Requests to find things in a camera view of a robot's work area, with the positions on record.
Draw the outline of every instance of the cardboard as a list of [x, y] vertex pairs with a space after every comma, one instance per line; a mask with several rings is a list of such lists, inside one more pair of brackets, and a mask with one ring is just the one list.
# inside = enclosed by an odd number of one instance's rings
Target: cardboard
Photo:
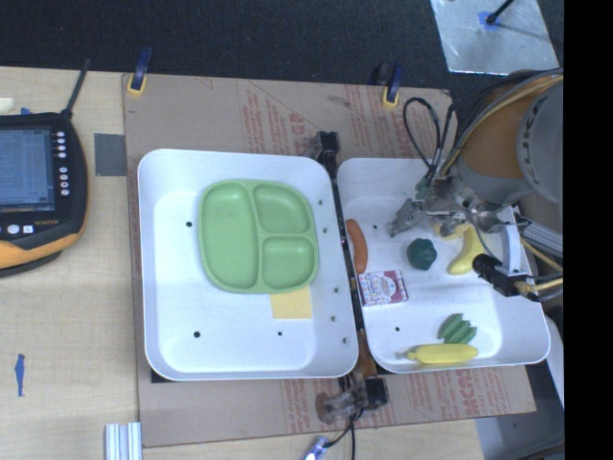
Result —
[[[160, 148], [303, 154], [317, 131], [336, 131], [339, 162], [352, 157], [409, 157], [414, 149], [402, 120], [410, 97], [430, 102], [440, 118], [446, 92], [400, 88], [400, 105], [381, 106], [383, 87], [148, 75], [143, 95], [125, 91], [125, 144], [137, 374], [146, 448], [220, 440], [315, 433], [327, 424], [317, 404], [337, 395], [337, 379], [168, 382], [148, 366], [144, 349], [136, 170]], [[434, 151], [435, 129], [425, 107], [410, 106], [409, 127], [420, 148]], [[455, 120], [451, 124], [455, 131]], [[449, 148], [449, 135], [446, 148]], [[356, 427], [451, 421], [535, 411], [524, 366], [384, 375], [389, 402]]]

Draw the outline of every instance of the light wood surface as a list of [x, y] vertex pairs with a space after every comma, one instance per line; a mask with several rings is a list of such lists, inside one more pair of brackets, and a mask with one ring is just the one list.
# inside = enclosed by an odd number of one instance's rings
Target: light wood surface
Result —
[[[21, 107], [59, 112], [78, 74], [0, 67], [0, 97], [14, 99], [11, 114]], [[124, 134], [121, 74], [89, 72], [73, 112], [89, 162], [85, 233], [54, 262], [0, 279], [2, 459], [100, 460], [104, 425], [139, 420], [125, 177], [95, 176], [94, 165], [95, 134]], [[22, 397], [14, 372], [19, 354]], [[299, 460], [313, 438], [148, 448], [143, 458]], [[325, 456], [350, 457], [349, 435]], [[472, 460], [483, 453], [467, 420], [358, 430], [356, 458]]]

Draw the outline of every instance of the sausage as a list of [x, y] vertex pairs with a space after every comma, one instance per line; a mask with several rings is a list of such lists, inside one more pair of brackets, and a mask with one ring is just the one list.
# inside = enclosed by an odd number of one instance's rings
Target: sausage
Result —
[[348, 219], [345, 224], [347, 225], [347, 233], [353, 245], [353, 267], [355, 268], [355, 273], [362, 274], [366, 270], [366, 264], [368, 263], [368, 246], [366, 245], [364, 232], [362, 232], [360, 225], [353, 218]]

